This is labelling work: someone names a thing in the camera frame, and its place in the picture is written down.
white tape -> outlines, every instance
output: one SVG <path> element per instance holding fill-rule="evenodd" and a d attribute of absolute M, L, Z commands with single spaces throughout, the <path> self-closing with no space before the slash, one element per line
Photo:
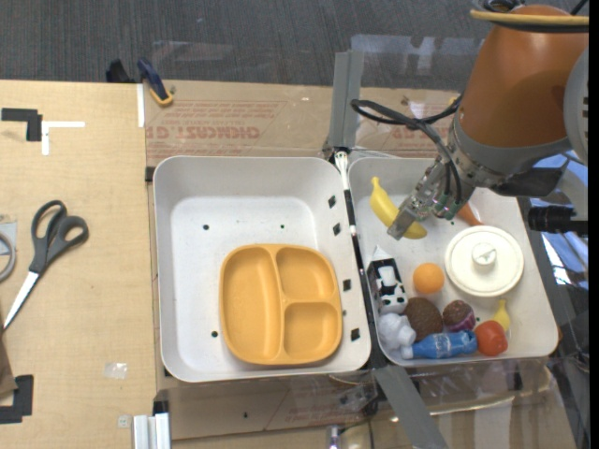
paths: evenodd
<path fill-rule="evenodd" d="M 143 128 L 146 124 L 145 118 L 145 103 L 143 96 L 143 84 L 138 83 L 138 127 Z"/>
<path fill-rule="evenodd" d="M 50 129 L 51 128 L 83 128 L 85 122 L 41 122 L 41 154 L 50 154 Z"/>

black corner bracket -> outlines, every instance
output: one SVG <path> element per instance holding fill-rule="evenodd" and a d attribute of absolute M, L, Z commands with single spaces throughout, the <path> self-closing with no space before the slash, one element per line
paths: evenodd
<path fill-rule="evenodd" d="M 146 167 L 145 180 L 147 183 L 153 181 L 153 173 L 156 171 L 156 167 Z"/>
<path fill-rule="evenodd" d="M 27 141 L 41 141 L 42 115 L 36 109 L 2 109 L 4 122 L 27 122 Z"/>
<path fill-rule="evenodd" d="M 167 400 L 155 400 L 152 407 L 152 415 L 160 413 L 168 413 L 168 401 Z"/>
<path fill-rule="evenodd" d="M 17 389 L 12 397 L 12 406 L 0 406 L 0 424 L 22 422 L 24 415 L 31 415 L 34 401 L 34 377 L 32 375 L 17 376 Z"/>

scissor blade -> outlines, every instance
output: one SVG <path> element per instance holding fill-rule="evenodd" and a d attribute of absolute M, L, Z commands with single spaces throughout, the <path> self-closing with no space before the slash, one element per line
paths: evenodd
<path fill-rule="evenodd" d="M 7 320 L 4 322 L 4 329 L 6 329 L 8 327 L 10 322 L 17 315 L 17 312 L 19 312 L 19 310 L 21 309 L 22 304 L 25 302 L 25 300 L 29 296 L 29 293 L 31 293 L 31 290 L 36 285 L 37 278 L 39 278 L 39 274 L 34 273 L 33 271 L 29 271 L 27 273 L 25 282 L 22 284 L 21 289 L 19 290 L 19 293 L 17 293 L 17 297 L 15 297 L 15 302 L 12 303 L 12 307 L 10 308 L 10 311 L 8 312 Z"/>

blue clamp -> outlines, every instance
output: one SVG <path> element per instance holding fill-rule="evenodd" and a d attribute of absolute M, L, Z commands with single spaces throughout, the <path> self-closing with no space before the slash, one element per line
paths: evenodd
<path fill-rule="evenodd" d="M 150 83 L 150 94 L 161 107 L 167 107 L 172 103 L 172 94 L 165 88 L 162 80 L 153 69 L 152 64 L 146 58 L 138 60 L 139 73 L 141 80 L 147 80 Z"/>

yellow divided plate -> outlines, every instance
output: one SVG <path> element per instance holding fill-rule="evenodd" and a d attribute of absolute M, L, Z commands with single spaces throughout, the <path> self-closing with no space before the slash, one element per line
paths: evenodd
<path fill-rule="evenodd" d="M 253 244 L 234 250 L 221 267 L 219 298 L 226 345 L 243 361 L 313 363 L 341 341 L 335 271 L 311 248 Z"/>

